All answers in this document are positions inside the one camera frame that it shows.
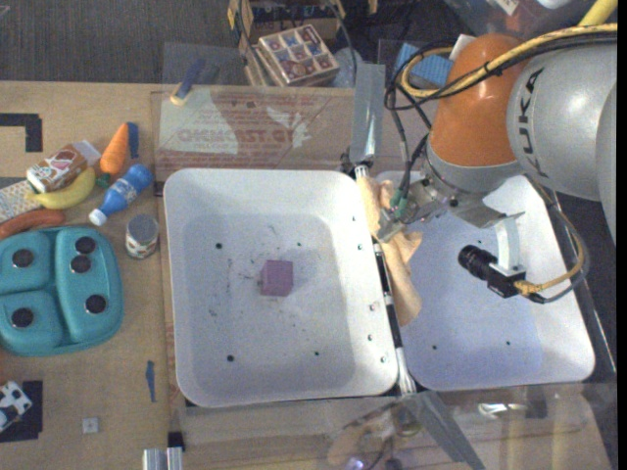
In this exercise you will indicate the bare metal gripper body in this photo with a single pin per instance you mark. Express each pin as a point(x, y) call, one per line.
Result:
point(427, 199)

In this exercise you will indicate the thin black and white rod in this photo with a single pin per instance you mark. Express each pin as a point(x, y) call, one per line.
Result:
point(398, 345)

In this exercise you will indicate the blue bottle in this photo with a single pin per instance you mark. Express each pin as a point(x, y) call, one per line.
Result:
point(125, 191)

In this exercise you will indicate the white plastic tray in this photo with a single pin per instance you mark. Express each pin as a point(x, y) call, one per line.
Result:
point(490, 341)
point(274, 341)

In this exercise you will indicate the red sausage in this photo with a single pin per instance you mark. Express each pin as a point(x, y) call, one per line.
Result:
point(29, 220)

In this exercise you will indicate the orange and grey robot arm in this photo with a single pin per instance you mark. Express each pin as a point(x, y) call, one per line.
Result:
point(475, 115)

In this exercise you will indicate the patterned wooden box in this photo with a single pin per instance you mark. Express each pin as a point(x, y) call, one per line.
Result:
point(299, 56)

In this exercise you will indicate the pale patterned packet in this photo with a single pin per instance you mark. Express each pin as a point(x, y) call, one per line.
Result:
point(12, 201)

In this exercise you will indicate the orange carrot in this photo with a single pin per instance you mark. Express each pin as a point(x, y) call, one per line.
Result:
point(115, 152)

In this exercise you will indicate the yellow banana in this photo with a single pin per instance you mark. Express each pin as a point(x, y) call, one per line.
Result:
point(68, 198)

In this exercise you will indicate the brown printed carton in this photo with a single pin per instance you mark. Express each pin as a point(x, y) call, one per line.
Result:
point(56, 169)

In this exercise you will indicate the purple cube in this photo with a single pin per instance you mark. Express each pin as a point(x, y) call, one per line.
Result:
point(276, 278)

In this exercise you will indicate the brown cardboard board red print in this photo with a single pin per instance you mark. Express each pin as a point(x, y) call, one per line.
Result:
point(255, 130)

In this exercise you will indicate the beige cloth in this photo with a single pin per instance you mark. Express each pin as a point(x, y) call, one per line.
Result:
point(404, 282)

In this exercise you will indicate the teal divided plate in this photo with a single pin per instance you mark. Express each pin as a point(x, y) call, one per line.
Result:
point(54, 321)

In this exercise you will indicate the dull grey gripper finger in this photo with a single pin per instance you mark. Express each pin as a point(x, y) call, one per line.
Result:
point(392, 225)

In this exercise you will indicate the black and white spotted carton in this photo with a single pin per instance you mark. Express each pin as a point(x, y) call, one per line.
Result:
point(12, 402)

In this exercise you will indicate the black cylinder on white bracket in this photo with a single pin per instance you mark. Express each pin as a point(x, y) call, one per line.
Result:
point(482, 262)

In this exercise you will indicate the small printed can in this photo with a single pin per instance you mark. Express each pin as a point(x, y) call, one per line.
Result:
point(142, 238)

